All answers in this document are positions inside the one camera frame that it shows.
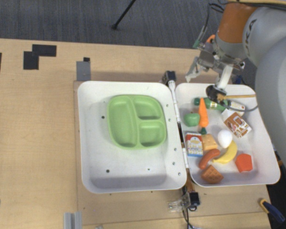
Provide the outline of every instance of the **waffle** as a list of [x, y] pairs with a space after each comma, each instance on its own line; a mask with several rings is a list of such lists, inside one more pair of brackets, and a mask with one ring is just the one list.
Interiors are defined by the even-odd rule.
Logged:
[[215, 184], [219, 183], [224, 177], [212, 165], [210, 165], [202, 172], [201, 178], [208, 183]]

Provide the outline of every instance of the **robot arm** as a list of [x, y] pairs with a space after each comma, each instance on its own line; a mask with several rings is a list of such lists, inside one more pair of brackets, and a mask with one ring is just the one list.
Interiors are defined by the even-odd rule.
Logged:
[[197, 66], [218, 72], [215, 85], [206, 93], [212, 101], [222, 103], [231, 75], [240, 74], [245, 58], [253, 62], [259, 110], [286, 166], [286, 0], [259, 0], [260, 8], [238, 1], [227, 4], [215, 39], [200, 45], [201, 53], [187, 80], [199, 72], [194, 72]]

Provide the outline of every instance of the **orange block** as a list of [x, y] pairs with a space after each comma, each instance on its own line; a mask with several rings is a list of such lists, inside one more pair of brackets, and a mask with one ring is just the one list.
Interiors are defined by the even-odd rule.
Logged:
[[253, 169], [251, 155], [249, 154], [237, 156], [235, 164], [239, 172], [250, 171]]

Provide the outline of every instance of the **brown toy food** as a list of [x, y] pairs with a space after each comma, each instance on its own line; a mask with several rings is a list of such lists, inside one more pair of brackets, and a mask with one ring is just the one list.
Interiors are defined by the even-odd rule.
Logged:
[[203, 171], [201, 178], [210, 184], [219, 183], [224, 176], [218, 172], [212, 165]]
[[218, 149], [211, 149], [209, 152], [207, 152], [202, 159], [199, 162], [199, 168], [202, 170], [206, 168], [206, 165], [208, 162], [212, 159], [215, 158], [216, 156], [220, 155], [220, 151]]
[[202, 147], [204, 151], [215, 149], [218, 147], [216, 141], [214, 140], [211, 134], [202, 135], [201, 138], [202, 138]]

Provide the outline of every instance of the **cracker box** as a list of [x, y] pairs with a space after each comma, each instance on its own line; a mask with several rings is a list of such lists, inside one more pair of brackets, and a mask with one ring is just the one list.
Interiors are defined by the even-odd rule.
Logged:
[[185, 135], [185, 146], [188, 156], [202, 157], [204, 155], [202, 138], [199, 133], [187, 133]]

